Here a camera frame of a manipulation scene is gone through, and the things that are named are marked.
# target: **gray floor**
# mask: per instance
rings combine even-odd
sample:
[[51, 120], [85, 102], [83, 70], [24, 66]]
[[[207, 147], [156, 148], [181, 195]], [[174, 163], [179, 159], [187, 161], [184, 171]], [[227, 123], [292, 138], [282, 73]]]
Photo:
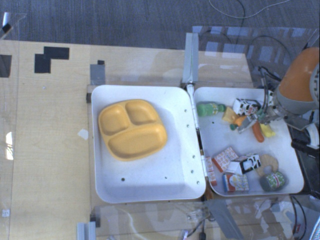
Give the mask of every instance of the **gray floor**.
[[[284, 0], [240, 0], [245, 14]], [[212, 0], [238, 17], [236, 0]], [[26, 13], [21, 40], [183, 49], [192, 26], [240, 26], [208, 0], [0, 0], [3, 12]], [[320, 0], [292, 0], [245, 19], [246, 27], [318, 28]]]

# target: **white cable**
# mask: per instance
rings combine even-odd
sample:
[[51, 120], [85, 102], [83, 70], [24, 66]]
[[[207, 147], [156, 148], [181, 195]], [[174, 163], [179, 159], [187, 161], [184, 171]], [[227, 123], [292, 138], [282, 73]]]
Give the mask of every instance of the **white cable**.
[[216, 7], [212, 4], [212, 2], [211, 2], [210, 0], [208, 0], [208, 1], [209, 1], [210, 5], [213, 7], [213, 9], [215, 9], [215, 10], [218, 11], [219, 13], [221, 13], [221, 14], [223, 14], [223, 15], [225, 15], [225, 16], [234, 18], [234, 19], [241, 19], [241, 20], [242, 20], [242, 19], [248, 19], [248, 18], [251, 18], [251, 17], [253, 17], [253, 16], [256, 16], [257, 14], [261, 13], [262, 11], [264, 11], [264, 10], [267, 9], [267, 8], [270, 8], [270, 7], [272, 7], [272, 6], [282, 5], [282, 4], [287, 3], [287, 2], [289, 2], [289, 1], [291, 1], [291, 0], [285, 0], [285, 1], [282, 1], [282, 2], [277, 2], [277, 3], [270, 4], [270, 5], [262, 8], [261, 10], [258, 10], [256, 13], [254, 13], [254, 14], [252, 14], [252, 15], [249, 15], [249, 16], [246, 16], [246, 17], [237, 17], [237, 16], [233, 16], [233, 15], [224, 13], [223, 11], [219, 10], [218, 8], [216, 8]]

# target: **wooden table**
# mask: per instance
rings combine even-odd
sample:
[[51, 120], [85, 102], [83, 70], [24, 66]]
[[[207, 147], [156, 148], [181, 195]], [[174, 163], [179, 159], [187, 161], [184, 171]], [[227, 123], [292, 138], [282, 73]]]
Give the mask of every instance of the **wooden table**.
[[[35, 54], [43, 54], [44, 46], [68, 47], [69, 59], [52, 59], [51, 73], [35, 73]], [[108, 83], [178, 86], [184, 51], [1, 41], [0, 54], [12, 55], [11, 76], [0, 78], [0, 89], [17, 99], [10, 116], [14, 163], [3, 165], [6, 184], [0, 189], [1, 199], [10, 196], [12, 184], [10, 224], [2, 218], [0, 238], [9, 230], [10, 240], [76, 239], [77, 223], [88, 222], [91, 213], [89, 142], [78, 135], [90, 131], [90, 64], [105, 61]], [[204, 81], [229, 86], [236, 77], [238, 87], [252, 87], [244, 56], [200, 52], [199, 64]], [[0, 129], [0, 137], [9, 131]]]

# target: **yellow plate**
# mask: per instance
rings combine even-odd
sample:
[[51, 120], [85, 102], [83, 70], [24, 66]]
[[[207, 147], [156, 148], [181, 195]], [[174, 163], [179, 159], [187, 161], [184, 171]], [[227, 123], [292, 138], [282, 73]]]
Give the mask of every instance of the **yellow plate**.
[[167, 132], [157, 111], [142, 99], [107, 106], [99, 114], [98, 124], [109, 152], [121, 161], [152, 155], [167, 142]]

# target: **toy donut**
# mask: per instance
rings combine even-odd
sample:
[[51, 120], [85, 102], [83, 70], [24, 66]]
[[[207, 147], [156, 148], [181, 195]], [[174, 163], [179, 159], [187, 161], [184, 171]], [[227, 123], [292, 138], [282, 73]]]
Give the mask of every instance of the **toy donut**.
[[260, 177], [263, 177], [267, 173], [265, 173], [265, 168], [268, 166], [271, 166], [272, 171], [275, 173], [278, 171], [278, 160], [275, 159], [273, 156], [268, 154], [263, 154], [259, 156], [261, 166], [255, 169], [255, 171], [258, 173]]

